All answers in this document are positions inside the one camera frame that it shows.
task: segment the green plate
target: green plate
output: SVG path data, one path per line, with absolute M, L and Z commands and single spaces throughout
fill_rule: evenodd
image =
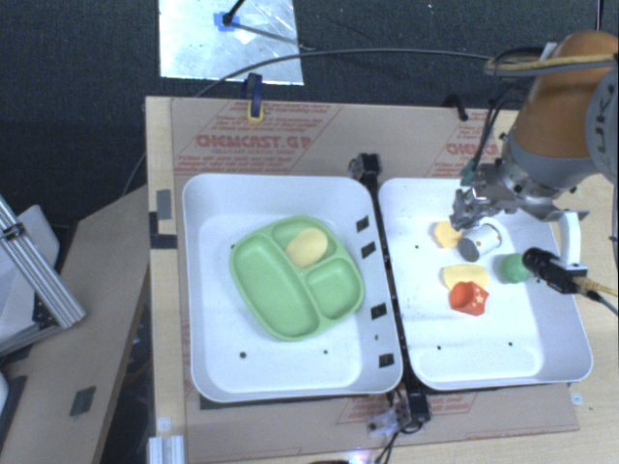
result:
M 324 232 L 329 244 L 320 261 L 299 268 L 284 249 L 310 227 Z M 355 311 L 365 296 L 361 274 L 346 249 L 312 217 L 286 218 L 250 233 L 232 249 L 230 270 L 255 317 L 282 340 L 325 331 Z

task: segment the red object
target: red object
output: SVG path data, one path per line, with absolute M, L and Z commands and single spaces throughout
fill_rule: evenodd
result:
M 486 310 L 488 293 L 475 282 L 458 282 L 449 295 L 452 309 L 479 316 Z

